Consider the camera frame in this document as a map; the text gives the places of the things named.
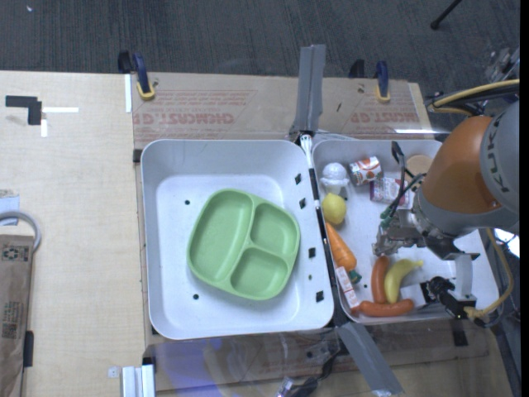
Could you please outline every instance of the green plate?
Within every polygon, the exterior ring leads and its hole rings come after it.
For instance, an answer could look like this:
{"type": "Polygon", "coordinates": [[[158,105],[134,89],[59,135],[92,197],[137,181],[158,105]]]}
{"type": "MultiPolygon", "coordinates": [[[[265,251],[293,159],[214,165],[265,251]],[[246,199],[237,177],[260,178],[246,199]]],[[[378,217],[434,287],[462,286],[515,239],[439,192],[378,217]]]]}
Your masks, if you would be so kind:
{"type": "Polygon", "coordinates": [[[247,299],[265,300],[288,282],[299,225],[280,206],[238,189],[217,191],[191,232],[187,262],[202,281],[247,299]]]}

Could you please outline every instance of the brown round object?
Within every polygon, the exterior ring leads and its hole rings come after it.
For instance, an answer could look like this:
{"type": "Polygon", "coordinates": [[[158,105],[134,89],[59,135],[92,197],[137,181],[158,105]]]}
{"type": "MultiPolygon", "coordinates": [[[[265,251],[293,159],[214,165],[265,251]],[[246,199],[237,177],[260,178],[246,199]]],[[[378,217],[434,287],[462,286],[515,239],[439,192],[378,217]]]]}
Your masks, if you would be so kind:
{"type": "MultiPolygon", "coordinates": [[[[430,169],[433,159],[428,155],[413,155],[406,160],[406,167],[412,174],[425,174],[430,169]]],[[[406,181],[412,179],[406,174],[406,181]]]]}

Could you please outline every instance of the can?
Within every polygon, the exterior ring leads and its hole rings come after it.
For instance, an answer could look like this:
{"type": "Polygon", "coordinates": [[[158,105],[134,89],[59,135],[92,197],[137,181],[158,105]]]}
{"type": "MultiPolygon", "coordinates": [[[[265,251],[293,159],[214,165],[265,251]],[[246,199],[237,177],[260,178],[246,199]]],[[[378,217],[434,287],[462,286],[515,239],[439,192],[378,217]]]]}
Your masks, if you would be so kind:
{"type": "Polygon", "coordinates": [[[368,184],[384,176],[379,159],[376,156],[357,160],[349,164],[349,169],[351,181],[354,185],[368,184]]]}

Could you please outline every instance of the orange carrot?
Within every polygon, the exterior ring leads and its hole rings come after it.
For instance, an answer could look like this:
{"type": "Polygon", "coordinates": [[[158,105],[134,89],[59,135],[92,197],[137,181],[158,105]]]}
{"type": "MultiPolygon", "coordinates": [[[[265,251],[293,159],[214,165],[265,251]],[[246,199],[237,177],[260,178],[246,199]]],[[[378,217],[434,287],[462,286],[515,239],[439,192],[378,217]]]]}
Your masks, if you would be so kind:
{"type": "Polygon", "coordinates": [[[355,254],[329,222],[325,222],[325,225],[334,262],[346,269],[353,284],[357,283],[362,277],[355,271],[357,263],[355,254]]]}
{"type": "Polygon", "coordinates": [[[386,255],[377,257],[371,271],[371,292],[375,303],[387,303],[386,291],[384,289],[384,276],[388,269],[390,259],[386,255]]]}
{"type": "Polygon", "coordinates": [[[403,299],[392,304],[373,303],[372,301],[364,300],[358,306],[352,308],[351,312],[353,314],[361,312],[373,317],[400,316],[410,312],[414,307],[415,305],[411,299],[403,299]]]}

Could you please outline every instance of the gray carpet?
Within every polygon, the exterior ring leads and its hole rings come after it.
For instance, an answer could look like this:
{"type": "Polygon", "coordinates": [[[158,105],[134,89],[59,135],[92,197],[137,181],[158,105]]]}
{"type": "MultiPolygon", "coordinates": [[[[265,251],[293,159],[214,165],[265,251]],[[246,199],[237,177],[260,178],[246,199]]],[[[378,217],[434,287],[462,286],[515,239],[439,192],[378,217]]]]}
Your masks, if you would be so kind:
{"type": "MultiPolygon", "coordinates": [[[[486,84],[491,54],[515,50],[521,30],[521,0],[463,0],[432,30],[453,1],[0,0],[0,69],[117,73],[119,51],[139,50],[150,71],[296,77],[300,47],[326,44],[325,76],[362,59],[371,77],[385,60],[424,96],[449,93],[486,84]]],[[[431,120],[450,130],[462,119],[431,120]]]]}

